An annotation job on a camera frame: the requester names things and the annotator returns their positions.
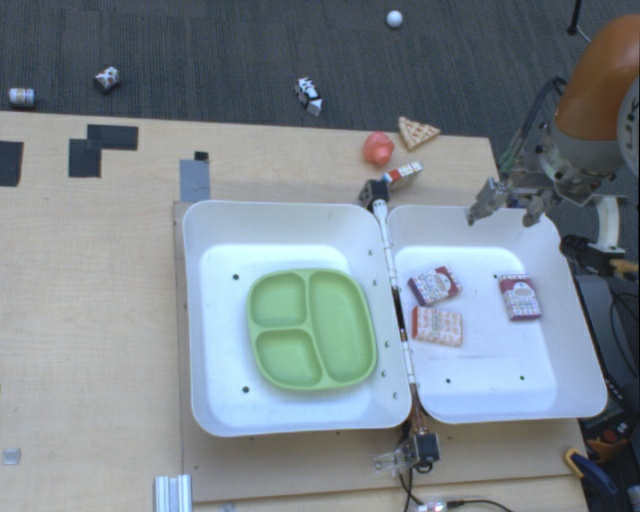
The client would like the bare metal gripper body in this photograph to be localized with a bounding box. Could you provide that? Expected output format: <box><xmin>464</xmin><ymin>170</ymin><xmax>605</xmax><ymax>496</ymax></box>
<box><xmin>501</xmin><ymin>152</ymin><xmax>610</xmax><ymax>205</ymax></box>

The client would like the red white and blue carton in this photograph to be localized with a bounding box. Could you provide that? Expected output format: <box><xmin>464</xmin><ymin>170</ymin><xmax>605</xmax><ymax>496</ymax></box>
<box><xmin>382</xmin><ymin>159</ymin><xmax>425</xmax><ymax>191</ymax></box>

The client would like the purple and white carton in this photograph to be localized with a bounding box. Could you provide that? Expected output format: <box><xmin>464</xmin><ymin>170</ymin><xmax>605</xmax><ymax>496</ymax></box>
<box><xmin>406</xmin><ymin>264</ymin><xmax>464</xmax><ymax>308</ymax></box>

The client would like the toy pizza slice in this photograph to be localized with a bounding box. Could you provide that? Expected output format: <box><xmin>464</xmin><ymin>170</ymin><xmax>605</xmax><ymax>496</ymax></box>
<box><xmin>397</xmin><ymin>115</ymin><xmax>442</xmax><ymax>152</ymax></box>

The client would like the thin black and white rod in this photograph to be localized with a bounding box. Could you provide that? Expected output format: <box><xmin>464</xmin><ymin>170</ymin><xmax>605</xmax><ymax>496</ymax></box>
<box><xmin>371</xmin><ymin>198</ymin><xmax>427</xmax><ymax>442</ymax></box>

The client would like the pink toy food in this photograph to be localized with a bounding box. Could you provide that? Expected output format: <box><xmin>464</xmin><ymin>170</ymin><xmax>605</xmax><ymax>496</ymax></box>
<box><xmin>362</xmin><ymin>130</ymin><xmax>397</xmax><ymax>165</ymax></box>

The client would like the orange and white carton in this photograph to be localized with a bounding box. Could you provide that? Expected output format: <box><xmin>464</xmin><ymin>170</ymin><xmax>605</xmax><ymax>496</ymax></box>
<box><xmin>410</xmin><ymin>305</ymin><xmax>464</xmax><ymax>348</ymax></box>

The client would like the white plastic tray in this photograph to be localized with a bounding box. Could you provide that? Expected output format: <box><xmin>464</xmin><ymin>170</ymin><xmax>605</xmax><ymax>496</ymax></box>
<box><xmin>181</xmin><ymin>199</ymin><xmax>414</xmax><ymax>439</ymax></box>
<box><xmin>387</xmin><ymin>203</ymin><xmax>610</xmax><ymax>426</ymax></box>

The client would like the green divided plate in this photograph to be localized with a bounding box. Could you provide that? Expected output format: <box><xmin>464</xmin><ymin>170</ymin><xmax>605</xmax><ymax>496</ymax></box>
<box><xmin>246</xmin><ymin>267</ymin><xmax>379</xmax><ymax>393</ymax></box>

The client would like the black and white carton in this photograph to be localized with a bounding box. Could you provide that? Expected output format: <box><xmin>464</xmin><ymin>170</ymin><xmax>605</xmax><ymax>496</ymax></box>
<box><xmin>293</xmin><ymin>76</ymin><xmax>325</xmax><ymax>118</ymax></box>

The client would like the small white printed carton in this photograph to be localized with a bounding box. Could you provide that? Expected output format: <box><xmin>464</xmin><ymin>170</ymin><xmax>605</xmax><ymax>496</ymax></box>
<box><xmin>92</xmin><ymin>65</ymin><xmax>122</xmax><ymax>95</ymax></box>

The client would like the small white can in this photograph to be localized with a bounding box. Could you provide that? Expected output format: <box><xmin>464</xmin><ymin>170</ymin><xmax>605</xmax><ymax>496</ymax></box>
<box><xmin>7</xmin><ymin>86</ymin><xmax>37</xmax><ymax>109</ymax></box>

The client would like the black cylinder on white bracket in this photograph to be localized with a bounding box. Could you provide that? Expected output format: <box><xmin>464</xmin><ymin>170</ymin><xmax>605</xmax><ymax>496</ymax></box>
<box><xmin>559</xmin><ymin>193</ymin><xmax>629</xmax><ymax>275</ymax></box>

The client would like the black block with thin wires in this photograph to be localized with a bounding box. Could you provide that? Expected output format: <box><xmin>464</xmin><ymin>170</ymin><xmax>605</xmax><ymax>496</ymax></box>
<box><xmin>412</xmin><ymin>431</ymin><xmax>443</xmax><ymax>468</ymax></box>
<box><xmin>356</xmin><ymin>178</ymin><xmax>392</xmax><ymax>207</ymax></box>

